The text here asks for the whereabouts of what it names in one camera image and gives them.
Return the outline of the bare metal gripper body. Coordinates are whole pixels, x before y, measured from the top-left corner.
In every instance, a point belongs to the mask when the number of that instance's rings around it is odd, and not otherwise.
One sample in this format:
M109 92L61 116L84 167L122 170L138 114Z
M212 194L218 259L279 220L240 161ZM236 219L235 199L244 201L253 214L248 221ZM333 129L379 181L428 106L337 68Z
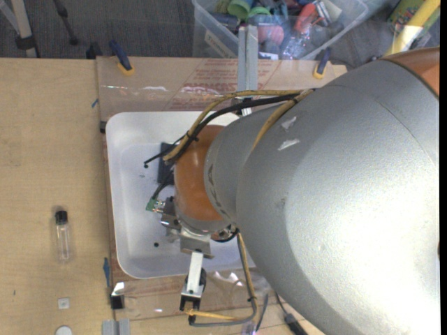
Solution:
M190 254L193 252L202 253L207 259L214 257L210 245L210 234L198 233L186 226L186 223L176 214L173 196L161 202L159 213L161 214L160 223L179 238L181 252Z

